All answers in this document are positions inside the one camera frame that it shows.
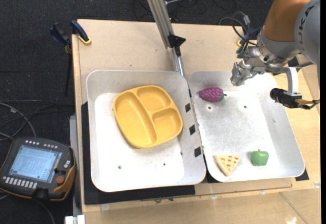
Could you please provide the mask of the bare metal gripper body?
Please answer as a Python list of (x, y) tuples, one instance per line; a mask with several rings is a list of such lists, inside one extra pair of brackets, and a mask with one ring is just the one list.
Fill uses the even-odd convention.
[(279, 74), (283, 73), (288, 61), (289, 59), (279, 57), (265, 47), (249, 47), (241, 58), (240, 67), (248, 70), (250, 75), (264, 72)]

